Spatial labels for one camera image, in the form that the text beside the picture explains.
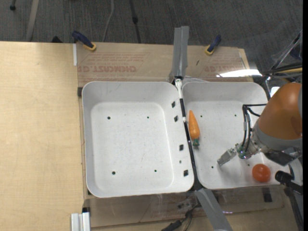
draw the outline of dark gray carpet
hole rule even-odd
[[[32,0],[0,0],[0,40],[26,40]],[[133,0],[141,43],[173,44],[174,28],[190,27],[190,45],[208,45],[220,34],[221,46],[244,48],[251,64],[269,69],[303,26],[303,0]],[[110,0],[40,0],[32,41],[54,36],[73,42],[77,30],[103,40]],[[129,0],[115,0],[106,42],[138,43]]]

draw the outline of empty white tray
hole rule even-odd
[[[173,85],[90,82],[83,88],[82,102],[86,179],[93,195],[175,193],[192,187],[192,164]]]
[[[235,156],[223,166],[217,160],[244,137],[243,104],[267,103],[267,97],[256,83],[215,83],[189,82],[183,85],[183,99],[186,114],[194,112],[200,128],[200,146],[194,147],[197,175],[200,183],[209,189],[249,187],[256,185],[280,184],[275,180],[278,170],[290,172],[288,166],[282,167],[268,160],[263,153],[244,160]],[[252,107],[261,114],[263,106]],[[252,125],[257,116],[250,115]],[[269,182],[260,183],[253,179],[252,168],[263,163],[271,170]]]

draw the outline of wooden table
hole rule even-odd
[[[81,212],[77,86],[72,44],[0,42],[0,230],[67,231],[70,215]],[[287,199],[284,208],[227,218],[234,230],[297,229]],[[169,223],[99,230],[157,231]],[[201,227],[212,230],[206,217],[189,230]]]

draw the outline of toy carrot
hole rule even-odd
[[[189,111],[189,122],[188,122],[188,129],[191,139],[193,140],[193,146],[198,146],[199,141],[198,138],[200,137],[200,129],[196,120],[196,117],[193,114],[193,111]]]

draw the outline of red ball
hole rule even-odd
[[[252,169],[252,176],[259,182],[270,180],[270,168],[264,164],[256,164]]]

